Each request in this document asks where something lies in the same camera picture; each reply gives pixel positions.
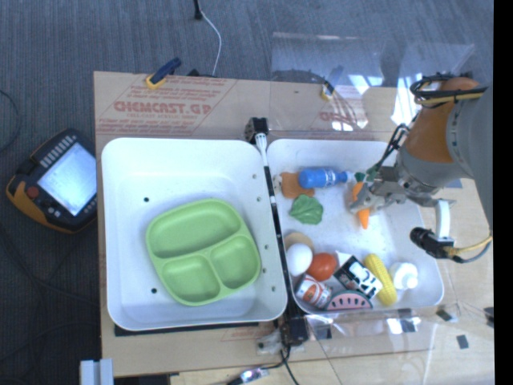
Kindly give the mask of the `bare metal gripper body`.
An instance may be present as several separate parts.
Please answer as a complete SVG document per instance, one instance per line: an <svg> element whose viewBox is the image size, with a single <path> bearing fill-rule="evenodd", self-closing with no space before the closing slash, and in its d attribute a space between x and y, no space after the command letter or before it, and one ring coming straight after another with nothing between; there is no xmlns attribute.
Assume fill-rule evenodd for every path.
<svg viewBox="0 0 513 385"><path fill-rule="evenodd" d="M381 166L369 189L375 196L394 198L395 204L404 204L409 200L422 207L432 208L438 203L434 194L439 188L422 183L398 165Z"/></svg>

